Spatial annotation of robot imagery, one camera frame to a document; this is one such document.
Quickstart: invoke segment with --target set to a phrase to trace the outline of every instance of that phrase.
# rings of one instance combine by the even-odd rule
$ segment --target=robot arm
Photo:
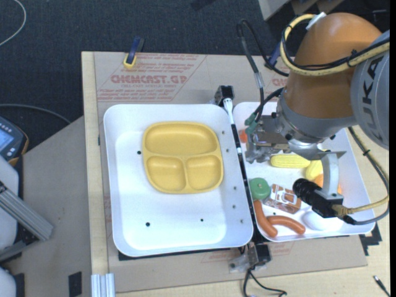
[[[287,35],[311,20],[295,60],[285,50]],[[347,13],[303,15],[286,30],[281,55],[291,69],[276,113],[249,123],[246,160],[262,162],[280,150],[321,160],[322,188],[305,179],[295,182],[297,196],[322,217],[335,217],[338,158],[344,151],[323,152],[318,144],[354,125],[389,149],[389,31],[381,34],[368,21]]]

